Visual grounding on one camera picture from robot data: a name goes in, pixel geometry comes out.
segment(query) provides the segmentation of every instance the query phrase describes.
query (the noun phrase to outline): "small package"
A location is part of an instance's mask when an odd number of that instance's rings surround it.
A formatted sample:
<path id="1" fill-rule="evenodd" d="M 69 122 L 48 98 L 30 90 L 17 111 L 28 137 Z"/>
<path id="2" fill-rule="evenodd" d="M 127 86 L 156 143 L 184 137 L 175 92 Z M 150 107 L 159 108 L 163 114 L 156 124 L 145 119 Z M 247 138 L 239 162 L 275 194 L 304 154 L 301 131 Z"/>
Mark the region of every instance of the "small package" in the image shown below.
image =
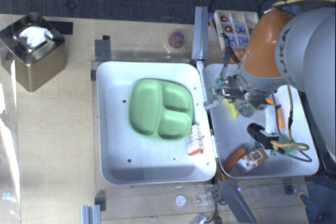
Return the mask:
<path id="1" fill-rule="evenodd" d="M 189 156 L 193 156 L 203 151 L 203 140 L 201 127 L 199 124 L 191 126 L 191 131 L 186 138 L 187 153 Z"/>
<path id="2" fill-rule="evenodd" d="M 265 150 L 263 147 L 259 147 L 240 158 L 236 166 L 242 174 L 247 174 L 252 169 L 267 161 L 270 151 L 271 150 Z"/>

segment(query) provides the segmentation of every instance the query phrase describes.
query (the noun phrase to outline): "green divided tray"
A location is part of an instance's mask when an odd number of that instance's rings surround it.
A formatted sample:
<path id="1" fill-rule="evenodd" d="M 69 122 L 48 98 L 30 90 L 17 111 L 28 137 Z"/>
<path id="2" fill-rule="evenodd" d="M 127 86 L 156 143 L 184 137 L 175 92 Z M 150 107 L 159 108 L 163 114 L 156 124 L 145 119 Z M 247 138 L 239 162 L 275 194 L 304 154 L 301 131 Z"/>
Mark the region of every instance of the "green divided tray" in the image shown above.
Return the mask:
<path id="1" fill-rule="evenodd" d="M 190 133 L 193 114 L 193 98 L 179 84 L 141 79 L 132 88 L 128 121 L 136 134 L 162 141 L 183 139 Z"/>

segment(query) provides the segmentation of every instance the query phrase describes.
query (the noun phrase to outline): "white sink basin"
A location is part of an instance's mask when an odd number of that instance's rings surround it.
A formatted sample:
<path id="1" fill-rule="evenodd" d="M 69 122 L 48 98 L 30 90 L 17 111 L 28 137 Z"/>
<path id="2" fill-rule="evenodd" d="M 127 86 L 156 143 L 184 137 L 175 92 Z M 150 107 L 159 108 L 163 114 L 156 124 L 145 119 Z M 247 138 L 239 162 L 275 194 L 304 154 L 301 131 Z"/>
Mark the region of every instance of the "white sink basin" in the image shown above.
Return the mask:
<path id="1" fill-rule="evenodd" d="M 204 70 L 204 78 L 206 87 L 214 86 L 214 81 L 221 72 L 223 65 L 208 65 Z M 236 65 L 228 66 L 228 76 L 237 73 Z M 306 143 L 310 148 L 306 154 L 310 156 L 312 162 L 307 163 L 297 159 L 283 156 L 277 152 L 272 152 L 269 160 L 253 169 L 247 175 L 242 175 L 237 167 L 234 167 L 228 176 L 235 179 L 256 179 L 256 178 L 272 178 L 272 177 L 291 177 L 313 175 L 319 169 L 319 159 L 315 149 L 315 145 L 309 130 L 308 122 L 304 114 L 298 91 L 294 88 L 291 90 L 293 95 L 293 125 L 292 136 L 295 142 Z M 277 104 L 281 104 L 281 114 L 285 122 L 285 128 L 281 133 L 288 137 L 287 118 L 289 115 L 289 97 L 287 87 L 282 86 L 275 94 Z M 221 102 L 218 106 L 210 109 L 214 133 L 218 145 L 218 154 L 222 167 L 225 165 L 226 159 L 238 147 L 244 146 L 248 152 L 255 148 L 255 140 L 247 133 L 247 126 L 253 122 L 265 126 L 266 116 L 264 110 L 257 110 L 253 116 L 246 118 L 238 115 L 233 119 L 229 113 L 227 106 Z M 295 157 L 305 159 L 298 151 L 291 152 Z"/>
<path id="2" fill-rule="evenodd" d="M 128 103 L 134 83 L 143 78 L 179 83 L 192 94 L 193 124 L 201 126 L 203 154 L 188 156 L 185 140 L 141 137 L 128 125 Z M 204 182 L 216 171 L 215 156 L 198 71 L 184 63 L 105 62 L 97 70 L 100 164 L 114 185 Z"/>

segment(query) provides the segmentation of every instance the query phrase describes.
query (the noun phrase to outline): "yellow cable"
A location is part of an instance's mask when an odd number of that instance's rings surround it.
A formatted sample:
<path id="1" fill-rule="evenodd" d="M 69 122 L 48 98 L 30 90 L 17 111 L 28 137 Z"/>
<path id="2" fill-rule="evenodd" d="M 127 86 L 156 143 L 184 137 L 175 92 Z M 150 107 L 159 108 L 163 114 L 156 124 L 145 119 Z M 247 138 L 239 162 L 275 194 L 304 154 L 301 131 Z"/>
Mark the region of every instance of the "yellow cable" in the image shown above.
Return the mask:
<path id="1" fill-rule="evenodd" d="M 285 0 L 285 1 L 275 2 L 272 6 L 278 7 L 278 6 L 284 6 L 284 5 L 289 5 L 293 3 L 299 3 L 299 2 L 306 2 L 306 1 L 322 1 L 322 2 L 336 3 L 336 0 Z"/>
<path id="2" fill-rule="evenodd" d="M 292 96 L 292 92 L 290 90 L 290 86 L 289 85 L 287 85 L 287 90 L 288 90 L 289 103 L 290 103 L 289 113 L 290 113 L 290 115 L 292 115 L 292 113 L 293 113 L 293 96 Z M 290 126 L 288 126 L 288 138 L 289 138 L 289 143 L 280 143 L 279 141 L 272 140 L 271 144 L 273 145 L 273 147 L 275 149 L 277 149 L 277 148 L 283 148 L 283 147 L 288 147 L 288 146 L 292 146 L 292 147 L 296 148 L 298 151 L 307 151 L 309 149 L 309 146 L 307 144 L 304 144 L 304 143 L 294 143 L 293 142 Z"/>
<path id="3" fill-rule="evenodd" d="M 307 151 L 309 149 L 309 146 L 307 144 L 304 144 L 304 143 L 294 143 L 294 142 L 281 143 L 279 141 L 272 140 L 271 144 L 273 145 L 273 147 L 275 149 L 288 147 L 288 146 L 292 146 L 292 147 L 296 148 L 298 151 Z"/>

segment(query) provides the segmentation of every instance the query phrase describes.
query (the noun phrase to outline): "gray robot arm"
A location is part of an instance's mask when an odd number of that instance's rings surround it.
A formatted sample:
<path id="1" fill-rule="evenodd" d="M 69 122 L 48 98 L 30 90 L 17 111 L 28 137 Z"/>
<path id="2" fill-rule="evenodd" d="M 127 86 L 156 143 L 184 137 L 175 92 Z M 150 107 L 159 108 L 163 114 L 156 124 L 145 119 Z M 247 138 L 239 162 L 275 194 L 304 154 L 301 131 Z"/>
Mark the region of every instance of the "gray robot arm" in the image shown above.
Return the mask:
<path id="1" fill-rule="evenodd" d="M 335 8 L 302 13 L 280 32 L 275 60 L 281 76 L 305 92 L 330 156 L 335 160 Z"/>

